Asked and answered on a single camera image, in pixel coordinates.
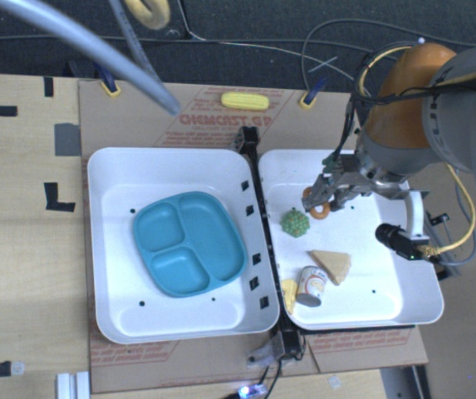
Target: blue plate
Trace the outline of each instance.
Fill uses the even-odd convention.
[[[136,215],[134,235],[153,280],[173,297],[222,287],[247,264],[232,218],[204,192],[174,195],[143,208]]]

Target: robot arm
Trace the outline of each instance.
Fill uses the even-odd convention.
[[[370,67],[399,50],[404,54],[378,97],[366,96],[363,84]],[[360,116],[355,152],[342,154],[358,103],[371,109]],[[417,216],[424,213],[422,200],[413,201],[420,192],[410,189],[408,179],[440,161],[471,172],[476,179],[476,47],[460,54],[434,43],[385,48],[362,65],[346,119],[340,146],[322,161],[323,172],[303,194],[304,209],[316,217],[318,206],[323,207],[321,214],[327,214],[371,193],[405,200],[407,230],[380,226],[376,237],[407,259],[428,257],[424,254],[433,249],[421,247],[428,238],[420,234],[424,221]]]

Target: black cable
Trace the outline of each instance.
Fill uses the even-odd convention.
[[[186,15],[186,5],[184,4],[184,0],[177,0],[177,3],[179,4],[180,14],[182,15],[182,21],[184,22],[184,27],[189,35],[189,39],[200,40],[200,37],[193,33],[189,28],[188,16]]]
[[[343,146],[345,145],[346,140],[348,139],[348,136],[351,135],[352,129],[354,128],[354,114],[355,114],[355,108],[353,105],[353,100],[352,97],[349,100],[348,103],[348,111],[345,113],[345,124],[343,125],[343,132],[341,133],[341,138],[339,140],[339,145],[336,147],[332,154],[333,160],[337,160],[339,157],[339,154],[341,153],[341,150],[343,149]]]
[[[368,96],[362,90],[365,90],[364,77],[370,69],[377,63],[384,55],[389,55],[392,52],[405,50],[406,48],[416,46],[416,42],[395,42],[382,47],[379,51],[369,55],[358,67],[357,73],[354,77],[354,86],[352,97],[355,100],[365,102],[370,105],[389,105],[392,102],[407,101],[410,99],[420,99],[428,96],[435,96],[442,93],[450,93],[459,90],[476,90],[476,78],[465,81],[458,81],[452,84],[439,84],[434,86],[410,87],[398,95],[388,96]]]
[[[298,356],[295,356],[295,361],[301,361],[304,358],[304,355],[306,354],[306,348],[307,340],[305,336],[302,336],[301,352],[298,354]]]
[[[277,384],[277,380],[280,377],[281,373],[282,373],[282,359],[278,359],[277,373],[272,380],[271,386],[269,387],[269,390],[267,391],[267,395],[265,395],[263,399],[267,399],[271,395],[272,389],[274,388],[275,384]]]
[[[271,368],[271,365],[267,365],[267,368],[265,368],[265,371],[263,372],[262,376],[260,377],[258,384],[262,384],[265,381],[265,377],[267,376],[267,373],[269,372],[269,368]]]
[[[11,40],[48,40],[57,39],[56,36],[48,34],[24,34],[14,36],[0,36],[0,42]],[[101,36],[103,40],[109,41],[125,41],[124,37],[120,36]],[[206,40],[191,40],[188,38],[150,38],[139,37],[141,42],[153,42],[155,44],[254,44],[254,43],[288,43],[288,44],[302,44],[301,38],[218,38]],[[347,43],[331,42],[327,40],[311,40],[311,44],[321,44],[323,46],[344,47],[349,50],[369,53],[371,49],[361,46],[355,46]]]

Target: small can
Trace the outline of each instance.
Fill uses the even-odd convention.
[[[310,308],[320,306],[327,280],[324,270],[317,266],[306,266],[301,273],[296,300]]]

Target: orange ring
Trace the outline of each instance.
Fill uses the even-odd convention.
[[[302,192],[302,197],[306,198],[311,192],[312,192],[312,187],[308,186]],[[323,220],[330,214],[330,203],[324,203],[322,205],[322,211],[317,211],[315,208],[313,208],[313,209],[310,209],[309,213],[313,219]]]

